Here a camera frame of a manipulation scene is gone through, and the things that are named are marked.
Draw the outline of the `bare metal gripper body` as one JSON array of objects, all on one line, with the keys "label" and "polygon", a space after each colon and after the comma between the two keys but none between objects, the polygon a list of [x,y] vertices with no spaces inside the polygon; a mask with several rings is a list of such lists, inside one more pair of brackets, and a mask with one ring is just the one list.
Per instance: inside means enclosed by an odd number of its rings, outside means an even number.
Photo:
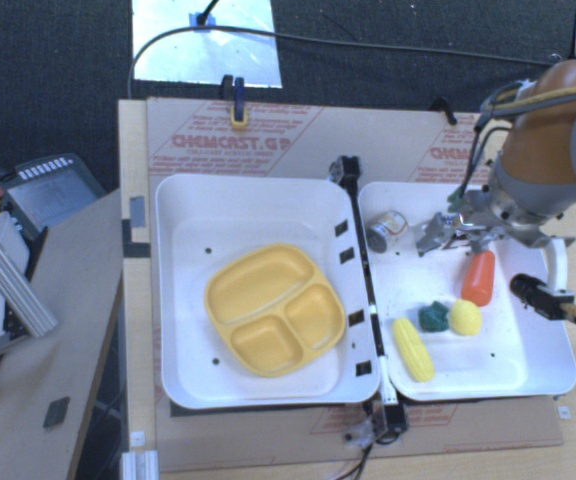
[{"label": "bare metal gripper body", "polygon": [[541,227],[559,214],[559,189],[528,187],[509,194],[499,187],[458,188],[455,214],[456,231],[487,228],[492,241],[512,238],[524,246],[546,246],[551,237]]}]

